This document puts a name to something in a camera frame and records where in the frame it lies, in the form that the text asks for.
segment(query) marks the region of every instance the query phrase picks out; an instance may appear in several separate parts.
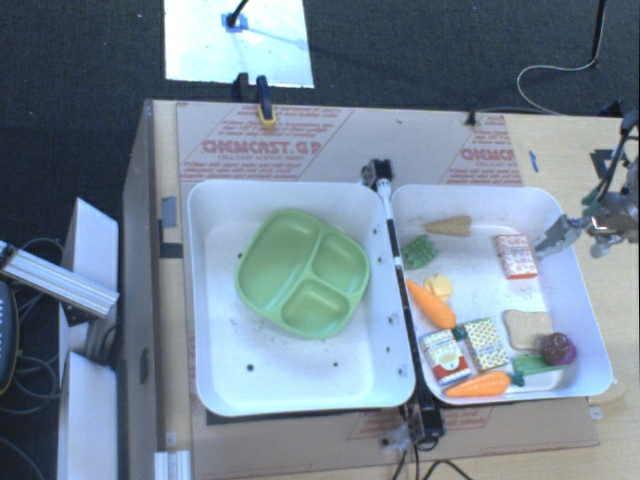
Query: green divided plate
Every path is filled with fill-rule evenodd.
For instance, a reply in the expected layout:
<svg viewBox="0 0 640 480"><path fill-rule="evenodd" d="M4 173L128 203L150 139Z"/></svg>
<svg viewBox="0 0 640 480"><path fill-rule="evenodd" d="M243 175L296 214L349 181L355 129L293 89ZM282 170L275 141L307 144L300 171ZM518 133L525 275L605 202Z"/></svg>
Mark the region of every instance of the green divided plate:
<svg viewBox="0 0 640 480"><path fill-rule="evenodd" d="M342 231L307 213L282 210L242 254L235 287L247 306L273 323L324 339L349 321L370 270L365 251Z"/></svg>

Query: wooden table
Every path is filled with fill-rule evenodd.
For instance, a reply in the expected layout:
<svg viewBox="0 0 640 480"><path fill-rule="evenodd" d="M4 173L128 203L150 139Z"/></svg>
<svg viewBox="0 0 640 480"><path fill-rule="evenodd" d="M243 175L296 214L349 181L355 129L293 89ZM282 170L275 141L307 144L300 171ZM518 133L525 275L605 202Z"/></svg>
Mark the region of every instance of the wooden table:
<svg viewBox="0 0 640 480"><path fill-rule="evenodd" d="M505 116L523 183L551 193L563 211L578 216L581 198L597 183L589 153L610 149L618 142L619 122L603 118ZM178 193L175 102L154 102L156 190ZM539 172L532 168L529 152L537 158ZM612 186L618 189L619 176ZM181 242L179 229L165 231L165 240ZM626 387L622 396L592 400L599 404L602 419L597 422L601 444L595 448L547 451L520 455L456 460L474 479L507 478L630 478L640 469L640 386L638 379L638 246L614 246L608 256L590 256L593 239L583 236L574 249L582 269L600 329L609 353L614 376ZM184 316L165 308L184 303L181 261L163 261L160 267L162 303L162 354L165 378L166 428L176 432L179 449L190 447L188 363ZM422 475L428 463L422 464ZM392 466L293 474L269 478L287 480L390 478ZM413 478L414 465L406 466L400 478ZM437 479L459 478L441 466Z"/></svg>

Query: black carpet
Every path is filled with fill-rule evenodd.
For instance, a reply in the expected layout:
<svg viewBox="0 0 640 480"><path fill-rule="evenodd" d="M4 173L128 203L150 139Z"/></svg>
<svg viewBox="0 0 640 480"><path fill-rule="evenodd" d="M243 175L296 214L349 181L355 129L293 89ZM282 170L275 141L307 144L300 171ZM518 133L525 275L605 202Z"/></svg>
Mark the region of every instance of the black carpet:
<svg viewBox="0 0 640 480"><path fill-rule="evenodd" d="M608 0L597 67L533 72L528 95L555 111L638 108L639 1ZM315 89L275 89L275 102L464 110L529 108L516 77L532 64L590 60L598 0L303 0ZM227 101L227 85L164 78L163 0L0 0L0 239L64 240L74 200L120 217L145 98ZM55 354L54 307L25 343ZM11 439L54 478L56 404L0 413ZM0 444L0 479L28 479Z"/></svg>

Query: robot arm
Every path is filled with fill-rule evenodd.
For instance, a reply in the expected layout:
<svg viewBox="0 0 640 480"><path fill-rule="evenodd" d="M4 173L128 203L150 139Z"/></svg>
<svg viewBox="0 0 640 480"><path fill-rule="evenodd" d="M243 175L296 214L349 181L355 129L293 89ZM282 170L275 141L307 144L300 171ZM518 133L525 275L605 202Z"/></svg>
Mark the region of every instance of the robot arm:
<svg viewBox="0 0 640 480"><path fill-rule="evenodd" d="M591 255L600 258L608 254L612 245L624 242L638 243L638 157L626 160L625 143L638 126L638 111L629 112L620 126L620 143L613 153L611 164L600 183L582 200L586 206L581 218L562 215L546 232L546 238L536 246L542 258L569 247L582 231L595 239ZM628 169L624 185L619 192L609 188L619 163Z"/></svg>

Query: orange carrot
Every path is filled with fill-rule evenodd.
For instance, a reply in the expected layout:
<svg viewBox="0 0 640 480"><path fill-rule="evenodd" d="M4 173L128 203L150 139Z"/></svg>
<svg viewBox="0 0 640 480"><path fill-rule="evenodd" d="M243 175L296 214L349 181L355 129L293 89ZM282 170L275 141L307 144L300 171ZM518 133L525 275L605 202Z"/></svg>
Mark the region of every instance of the orange carrot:
<svg viewBox="0 0 640 480"><path fill-rule="evenodd" d="M468 380L462 381L460 384L447 389L444 394L446 396L492 396L504 393L511 383L524 385L521 376L513 376L506 374L501 370L488 373L481 373Z"/></svg>
<svg viewBox="0 0 640 480"><path fill-rule="evenodd" d="M441 329L454 329L456 326L456 314L451 308L429 290L407 279L407 288L413 295L416 303L429 319Z"/></svg>

